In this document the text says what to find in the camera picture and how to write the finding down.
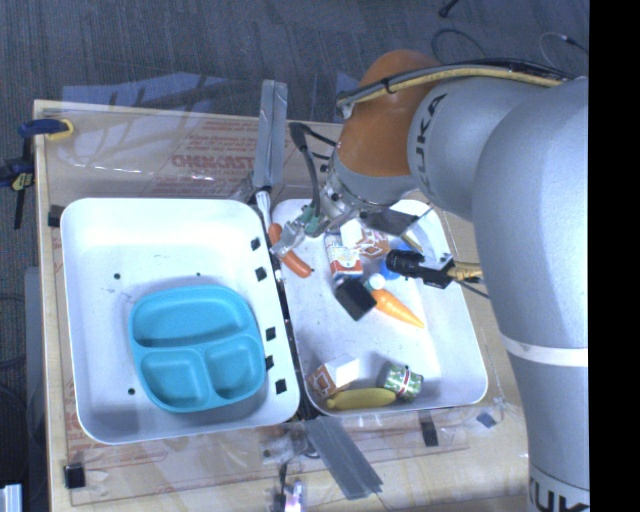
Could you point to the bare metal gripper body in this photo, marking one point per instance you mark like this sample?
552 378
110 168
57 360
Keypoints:
336 200

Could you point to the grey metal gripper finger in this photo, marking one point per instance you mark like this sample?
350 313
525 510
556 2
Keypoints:
296 231
283 246

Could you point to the orange sausage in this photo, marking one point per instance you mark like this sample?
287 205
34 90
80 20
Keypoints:
299 265

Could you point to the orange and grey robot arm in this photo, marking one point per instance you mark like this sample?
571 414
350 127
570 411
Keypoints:
530 210

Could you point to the orange and white juice carton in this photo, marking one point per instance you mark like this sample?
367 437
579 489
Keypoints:
345 262

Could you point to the black box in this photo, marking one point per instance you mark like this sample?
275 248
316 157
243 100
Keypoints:
355 299

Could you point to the white and blue bottle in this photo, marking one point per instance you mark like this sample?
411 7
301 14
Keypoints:
377 281

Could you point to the white plastic tray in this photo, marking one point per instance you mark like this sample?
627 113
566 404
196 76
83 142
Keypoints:
380 350
165 240

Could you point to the orange carrot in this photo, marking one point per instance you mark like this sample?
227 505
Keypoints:
397 307

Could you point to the blue divided plate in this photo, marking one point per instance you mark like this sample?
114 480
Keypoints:
197 345

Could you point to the brown cardboard board, red print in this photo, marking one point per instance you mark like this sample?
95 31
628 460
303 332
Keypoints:
165 155

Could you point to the yellow banana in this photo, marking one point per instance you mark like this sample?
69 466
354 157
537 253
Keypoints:
361 399

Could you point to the green can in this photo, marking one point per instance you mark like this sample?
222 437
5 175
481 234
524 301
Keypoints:
401 382

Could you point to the black cylinder on white bracket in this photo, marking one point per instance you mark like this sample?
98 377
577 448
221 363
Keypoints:
407 263

